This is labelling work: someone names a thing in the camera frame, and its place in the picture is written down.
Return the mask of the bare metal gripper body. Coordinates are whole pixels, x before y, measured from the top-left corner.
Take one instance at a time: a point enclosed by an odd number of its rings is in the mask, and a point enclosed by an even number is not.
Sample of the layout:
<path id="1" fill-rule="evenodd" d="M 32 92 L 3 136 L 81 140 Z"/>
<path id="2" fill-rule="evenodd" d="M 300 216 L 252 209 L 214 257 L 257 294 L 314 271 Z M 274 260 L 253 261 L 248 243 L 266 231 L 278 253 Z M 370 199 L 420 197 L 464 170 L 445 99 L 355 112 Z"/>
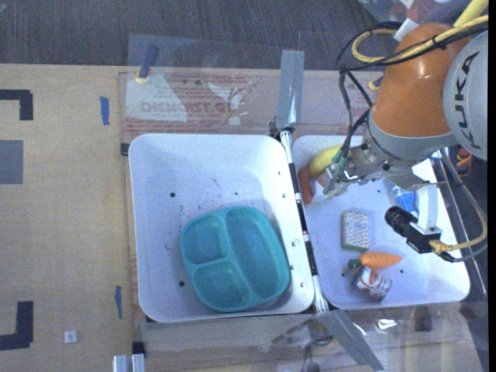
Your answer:
<path id="1" fill-rule="evenodd" d="M 347 150 L 339 148 L 332 158 L 332 186 L 344 187 L 380 177 L 387 162 L 388 155 L 371 143 L 361 143 Z"/>

